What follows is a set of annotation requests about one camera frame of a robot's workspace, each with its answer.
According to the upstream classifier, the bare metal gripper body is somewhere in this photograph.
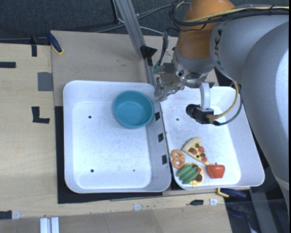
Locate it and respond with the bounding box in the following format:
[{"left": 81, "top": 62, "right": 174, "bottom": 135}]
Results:
[{"left": 157, "top": 62, "right": 209, "bottom": 90}]

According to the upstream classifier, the blue bowl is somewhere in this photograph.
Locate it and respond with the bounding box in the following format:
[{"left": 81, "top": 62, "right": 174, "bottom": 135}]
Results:
[{"left": 113, "top": 90, "right": 155, "bottom": 130}]

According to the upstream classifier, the toy pizza slice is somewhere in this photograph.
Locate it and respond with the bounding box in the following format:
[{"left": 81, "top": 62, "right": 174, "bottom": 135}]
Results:
[{"left": 181, "top": 136, "right": 210, "bottom": 166}]

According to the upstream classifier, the white plastic tray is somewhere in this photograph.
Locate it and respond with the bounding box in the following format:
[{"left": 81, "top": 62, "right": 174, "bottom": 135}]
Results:
[
  {"left": 159, "top": 85, "right": 266, "bottom": 191},
  {"left": 63, "top": 80, "right": 172, "bottom": 194}
]

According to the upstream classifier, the orange toy pretzel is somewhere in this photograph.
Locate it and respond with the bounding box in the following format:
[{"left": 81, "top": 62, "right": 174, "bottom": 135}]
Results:
[{"left": 171, "top": 149, "right": 185, "bottom": 169}]

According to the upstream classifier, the pale wood board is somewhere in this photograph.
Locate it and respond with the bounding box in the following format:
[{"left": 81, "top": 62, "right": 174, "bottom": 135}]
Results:
[{"left": 49, "top": 30, "right": 250, "bottom": 202}]

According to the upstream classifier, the green and yellow toy food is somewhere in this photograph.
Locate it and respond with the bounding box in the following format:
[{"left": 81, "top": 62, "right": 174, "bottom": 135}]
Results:
[{"left": 176, "top": 162, "right": 205, "bottom": 187}]

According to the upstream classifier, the red toy apple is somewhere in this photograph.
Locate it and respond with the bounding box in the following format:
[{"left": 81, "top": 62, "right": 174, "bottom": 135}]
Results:
[{"left": 207, "top": 163, "right": 226, "bottom": 179}]

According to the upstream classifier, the black cylinder on white bracket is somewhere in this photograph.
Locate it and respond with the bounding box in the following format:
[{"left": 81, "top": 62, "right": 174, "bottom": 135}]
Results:
[{"left": 185, "top": 82, "right": 215, "bottom": 125}]

